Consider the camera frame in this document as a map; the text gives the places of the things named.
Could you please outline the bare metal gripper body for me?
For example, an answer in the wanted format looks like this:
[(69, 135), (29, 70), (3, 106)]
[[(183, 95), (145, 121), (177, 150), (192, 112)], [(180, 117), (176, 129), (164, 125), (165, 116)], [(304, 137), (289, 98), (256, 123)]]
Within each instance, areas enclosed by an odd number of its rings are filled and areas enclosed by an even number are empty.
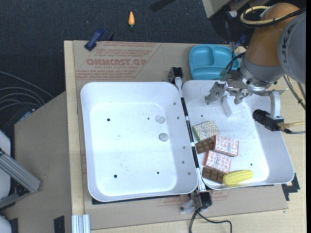
[(272, 91), (267, 88), (270, 86), (271, 83), (262, 82), (249, 73), (243, 74), (241, 71), (232, 71), (226, 78), (226, 90), (233, 94), (269, 96)]

